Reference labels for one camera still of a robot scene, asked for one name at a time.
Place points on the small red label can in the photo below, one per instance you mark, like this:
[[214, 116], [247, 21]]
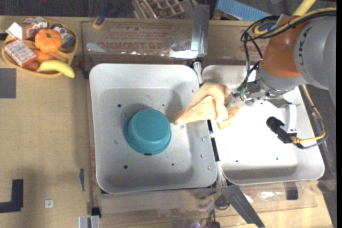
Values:
[[65, 36]]

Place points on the red and white carton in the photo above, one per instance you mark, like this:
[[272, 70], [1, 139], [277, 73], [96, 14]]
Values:
[[20, 53]]

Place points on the black cylinder on white bracket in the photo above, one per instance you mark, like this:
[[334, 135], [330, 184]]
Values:
[[290, 117]]

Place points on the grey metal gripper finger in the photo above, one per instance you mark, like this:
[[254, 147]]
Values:
[[230, 100]]

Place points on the orange pumpkin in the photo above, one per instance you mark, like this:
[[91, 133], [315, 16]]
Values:
[[48, 40]]

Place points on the small white carton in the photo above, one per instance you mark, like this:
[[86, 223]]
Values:
[[14, 30]]

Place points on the red sausage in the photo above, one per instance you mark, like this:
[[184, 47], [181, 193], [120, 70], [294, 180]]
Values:
[[32, 65]]

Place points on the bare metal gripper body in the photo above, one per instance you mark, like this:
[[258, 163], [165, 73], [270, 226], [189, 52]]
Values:
[[253, 92]]

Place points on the teal bowl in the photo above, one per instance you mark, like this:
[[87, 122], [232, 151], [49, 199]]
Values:
[[148, 132]]

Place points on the yellow banana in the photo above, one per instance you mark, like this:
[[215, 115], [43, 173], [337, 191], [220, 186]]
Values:
[[57, 66]]

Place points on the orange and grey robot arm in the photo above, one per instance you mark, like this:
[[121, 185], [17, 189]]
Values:
[[283, 53]]

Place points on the orange cloth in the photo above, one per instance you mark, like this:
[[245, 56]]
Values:
[[205, 108]]

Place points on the white plastic tray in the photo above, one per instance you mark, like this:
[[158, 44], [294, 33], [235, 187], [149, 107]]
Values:
[[256, 146], [149, 82]]

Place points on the red and white packet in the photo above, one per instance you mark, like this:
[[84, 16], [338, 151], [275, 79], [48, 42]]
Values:
[[33, 28]]

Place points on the orange carrot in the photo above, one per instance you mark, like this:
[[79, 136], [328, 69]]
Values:
[[44, 56]]

